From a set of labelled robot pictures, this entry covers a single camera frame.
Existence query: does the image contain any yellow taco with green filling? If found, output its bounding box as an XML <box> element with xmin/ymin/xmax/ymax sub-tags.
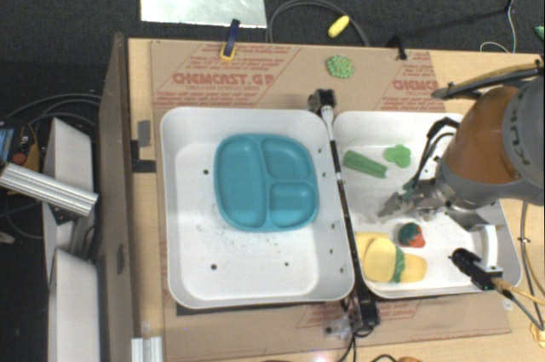
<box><xmin>354</xmin><ymin>232</ymin><xmax>428</xmax><ymax>284</ymax></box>

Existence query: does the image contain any thin black and white rod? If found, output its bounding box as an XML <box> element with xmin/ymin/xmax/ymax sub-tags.
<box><xmin>322</xmin><ymin>106</ymin><xmax>365</xmax><ymax>298</ymax></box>

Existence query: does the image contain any green celery stick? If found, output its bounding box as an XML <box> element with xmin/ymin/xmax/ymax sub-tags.
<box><xmin>342</xmin><ymin>149</ymin><xmax>390</xmax><ymax>180</ymax></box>

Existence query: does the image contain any white plastic tray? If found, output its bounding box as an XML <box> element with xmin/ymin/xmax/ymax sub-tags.
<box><xmin>331</xmin><ymin>110</ymin><xmax>524</xmax><ymax>300</ymax></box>
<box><xmin>159</xmin><ymin>106</ymin><xmax>357</xmax><ymax>310</ymax></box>

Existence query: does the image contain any brown cardboard board red print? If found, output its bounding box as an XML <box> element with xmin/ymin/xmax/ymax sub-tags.
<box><xmin>148</xmin><ymin>40</ymin><xmax>513</xmax><ymax>353</ymax></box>

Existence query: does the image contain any yellow corn cob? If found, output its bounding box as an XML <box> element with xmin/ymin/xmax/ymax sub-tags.
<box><xmin>327</xmin><ymin>14</ymin><xmax>351</xmax><ymax>39</ymax></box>

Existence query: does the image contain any black block with thin wires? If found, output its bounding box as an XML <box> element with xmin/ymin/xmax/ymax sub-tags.
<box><xmin>343</xmin><ymin>295</ymin><xmax>382</xmax><ymax>332</ymax></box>
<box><xmin>307</xmin><ymin>88</ymin><xmax>338</xmax><ymax>114</ymax></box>

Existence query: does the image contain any red and green strawberry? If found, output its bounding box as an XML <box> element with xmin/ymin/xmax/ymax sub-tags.
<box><xmin>397</xmin><ymin>221</ymin><xmax>427</xmax><ymax>250</ymax></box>

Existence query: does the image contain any black cylinder on white bracket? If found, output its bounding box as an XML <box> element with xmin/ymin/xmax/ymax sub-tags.
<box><xmin>450</xmin><ymin>223</ymin><xmax>504</xmax><ymax>292</ymax></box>

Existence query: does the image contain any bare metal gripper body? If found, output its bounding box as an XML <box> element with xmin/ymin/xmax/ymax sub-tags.
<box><xmin>407</xmin><ymin>179</ymin><xmax>491</xmax><ymax>232</ymax></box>

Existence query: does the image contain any blue divided plate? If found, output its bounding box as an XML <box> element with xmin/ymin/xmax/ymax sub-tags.
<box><xmin>213</xmin><ymin>133</ymin><xmax>320</xmax><ymax>233</ymax></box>

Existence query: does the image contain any green broccoli floret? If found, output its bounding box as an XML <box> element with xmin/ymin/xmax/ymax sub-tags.
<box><xmin>382</xmin><ymin>143</ymin><xmax>413</xmax><ymax>170</ymax></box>

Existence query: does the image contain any green round pea cluster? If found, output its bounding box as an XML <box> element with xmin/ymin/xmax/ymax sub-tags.
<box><xmin>325</xmin><ymin>55</ymin><xmax>356</xmax><ymax>81</ymax></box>

